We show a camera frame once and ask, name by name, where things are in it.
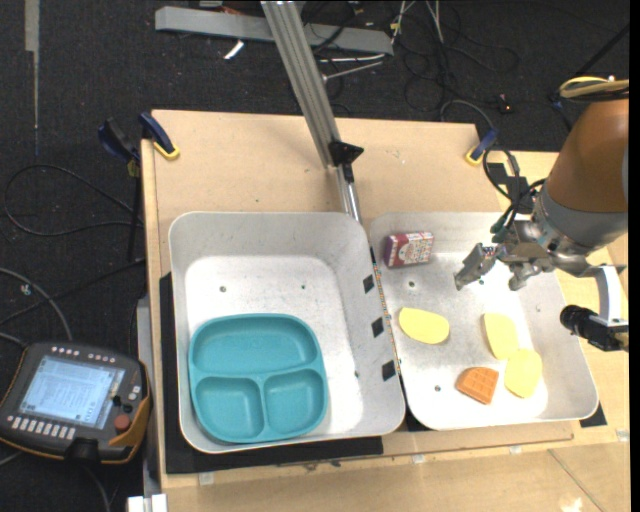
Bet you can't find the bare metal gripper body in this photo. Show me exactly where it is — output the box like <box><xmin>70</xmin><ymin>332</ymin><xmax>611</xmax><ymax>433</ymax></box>
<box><xmin>494</xmin><ymin>218</ymin><xmax>602</xmax><ymax>275</ymax></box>

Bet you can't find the white plastic tray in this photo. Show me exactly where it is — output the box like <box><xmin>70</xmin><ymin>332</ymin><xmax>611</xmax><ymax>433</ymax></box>
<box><xmin>368</xmin><ymin>210</ymin><xmax>600</xmax><ymax>432</ymax></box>
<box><xmin>167</xmin><ymin>210</ymin><xmax>408</xmax><ymax>455</ymax></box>

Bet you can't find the yellow oval slice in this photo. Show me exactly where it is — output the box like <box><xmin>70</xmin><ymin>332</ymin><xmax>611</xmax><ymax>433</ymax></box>
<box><xmin>397</xmin><ymin>306</ymin><xmax>451</xmax><ymax>346</ymax></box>
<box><xmin>481</xmin><ymin>312</ymin><xmax>520</xmax><ymax>361</ymax></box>
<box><xmin>503</xmin><ymin>347</ymin><xmax>544</xmax><ymax>400</ymax></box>

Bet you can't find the small purple and red carton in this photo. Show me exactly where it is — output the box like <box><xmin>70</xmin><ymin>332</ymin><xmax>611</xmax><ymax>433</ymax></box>
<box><xmin>382</xmin><ymin>230</ymin><xmax>436</xmax><ymax>269</ymax></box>

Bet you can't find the orange waffle piece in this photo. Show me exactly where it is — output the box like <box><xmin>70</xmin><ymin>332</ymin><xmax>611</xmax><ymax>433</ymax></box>
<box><xmin>454</xmin><ymin>366</ymin><xmax>501</xmax><ymax>406</ymax></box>

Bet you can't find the black block on rod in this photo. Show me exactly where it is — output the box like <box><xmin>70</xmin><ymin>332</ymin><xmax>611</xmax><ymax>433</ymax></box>
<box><xmin>327</xmin><ymin>140</ymin><xmax>365</xmax><ymax>168</ymax></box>

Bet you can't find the teal divided plate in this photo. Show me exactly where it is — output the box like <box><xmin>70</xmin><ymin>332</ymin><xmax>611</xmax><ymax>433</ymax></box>
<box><xmin>187</xmin><ymin>312</ymin><xmax>330</xmax><ymax>445</ymax></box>

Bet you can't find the pale wood board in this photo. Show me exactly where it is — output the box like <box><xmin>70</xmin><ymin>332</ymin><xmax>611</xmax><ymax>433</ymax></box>
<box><xmin>150</xmin><ymin>109</ymin><xmax>576</xmax><ymax>459</ymax></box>

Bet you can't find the black cylinder on white bracket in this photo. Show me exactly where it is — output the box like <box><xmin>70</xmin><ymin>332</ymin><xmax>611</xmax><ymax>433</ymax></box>
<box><xmin>559</xmin><ymin>263</ymin><xmax>630</xmax><ymax>354</ymax></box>

